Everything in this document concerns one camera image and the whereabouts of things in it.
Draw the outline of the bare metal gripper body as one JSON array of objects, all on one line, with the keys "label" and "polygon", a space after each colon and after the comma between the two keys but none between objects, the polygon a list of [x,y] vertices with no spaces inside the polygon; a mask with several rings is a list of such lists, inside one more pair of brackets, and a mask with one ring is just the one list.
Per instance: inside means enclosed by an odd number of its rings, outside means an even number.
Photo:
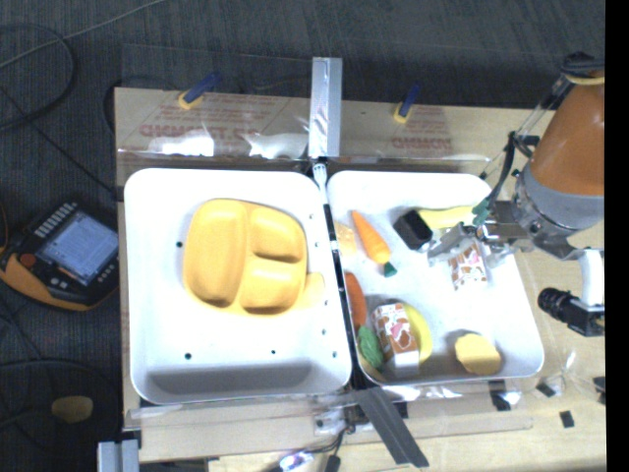
[{"label": "bare metal gripper body", "polygon": [[530,202],[483,201],[475,207],[476,235],[485,244],[509,245],[513,253],[543,251],[561,261],[576,259],[568,238],[575,229],[557,224]]}]

